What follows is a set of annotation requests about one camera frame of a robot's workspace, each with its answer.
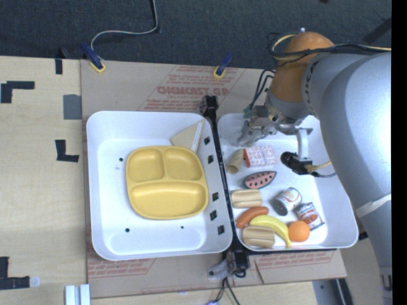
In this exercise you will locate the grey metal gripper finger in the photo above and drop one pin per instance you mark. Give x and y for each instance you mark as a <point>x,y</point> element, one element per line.
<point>261,136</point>
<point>245,137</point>

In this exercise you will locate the thin black and white rod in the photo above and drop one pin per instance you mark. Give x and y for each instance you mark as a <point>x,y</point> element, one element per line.
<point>222,170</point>

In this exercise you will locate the tan hot dog bun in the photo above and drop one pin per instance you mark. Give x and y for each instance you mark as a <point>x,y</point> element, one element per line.
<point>246,198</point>
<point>258,236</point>

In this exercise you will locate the orange sausage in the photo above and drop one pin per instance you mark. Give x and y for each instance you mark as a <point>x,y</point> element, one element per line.
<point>249,216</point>

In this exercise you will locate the beige triangular sandwich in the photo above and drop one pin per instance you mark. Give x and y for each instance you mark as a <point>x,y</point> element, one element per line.
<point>186,137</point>

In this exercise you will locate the red watermelon slice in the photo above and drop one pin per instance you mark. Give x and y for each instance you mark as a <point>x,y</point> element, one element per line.
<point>259,180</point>

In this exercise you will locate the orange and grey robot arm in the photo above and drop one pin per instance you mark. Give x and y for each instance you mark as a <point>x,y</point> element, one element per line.
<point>349,113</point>

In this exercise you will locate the brown cardboard board red print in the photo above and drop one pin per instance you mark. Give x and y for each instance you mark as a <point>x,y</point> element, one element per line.
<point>127,87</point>

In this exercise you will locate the beige ice cream cone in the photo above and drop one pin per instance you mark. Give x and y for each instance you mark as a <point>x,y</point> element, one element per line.
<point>234,162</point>

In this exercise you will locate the yellow divided plate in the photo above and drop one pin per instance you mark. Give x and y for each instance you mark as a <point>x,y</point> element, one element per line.
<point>165,189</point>

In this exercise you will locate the yellow banana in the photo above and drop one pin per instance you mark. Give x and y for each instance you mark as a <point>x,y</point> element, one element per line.
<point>273,225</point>

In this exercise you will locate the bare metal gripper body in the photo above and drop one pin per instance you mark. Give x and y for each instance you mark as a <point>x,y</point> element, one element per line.
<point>262,117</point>

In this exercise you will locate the white plastic tray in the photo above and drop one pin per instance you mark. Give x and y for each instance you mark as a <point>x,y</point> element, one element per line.
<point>327,195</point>
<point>111,186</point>

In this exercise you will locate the white can yellow red label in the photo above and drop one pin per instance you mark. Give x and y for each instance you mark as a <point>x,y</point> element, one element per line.
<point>287,200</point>

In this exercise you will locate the orange and white carton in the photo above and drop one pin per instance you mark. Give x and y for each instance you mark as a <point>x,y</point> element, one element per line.
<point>260,156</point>

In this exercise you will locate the black cylinder on white bracket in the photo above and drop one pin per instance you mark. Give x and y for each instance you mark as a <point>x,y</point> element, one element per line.
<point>297,163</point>

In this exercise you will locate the orange fruit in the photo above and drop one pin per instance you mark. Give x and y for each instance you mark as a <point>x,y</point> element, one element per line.
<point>299,231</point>

